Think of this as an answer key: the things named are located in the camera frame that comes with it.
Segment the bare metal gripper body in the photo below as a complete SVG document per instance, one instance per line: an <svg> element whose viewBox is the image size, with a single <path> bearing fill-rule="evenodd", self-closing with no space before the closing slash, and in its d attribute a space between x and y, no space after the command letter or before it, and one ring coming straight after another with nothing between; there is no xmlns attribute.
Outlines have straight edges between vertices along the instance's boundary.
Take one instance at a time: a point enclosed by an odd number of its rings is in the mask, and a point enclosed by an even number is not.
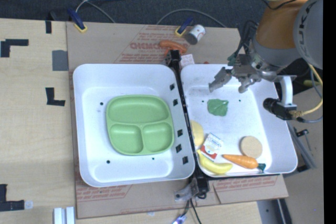
<svg viewBox="0 0 336 224"><path fill-rule="evenodd" d="M236 57L232 74L237 78L260 81L274 81L278 67L263 61L258 55L239 54Z"/></svg>

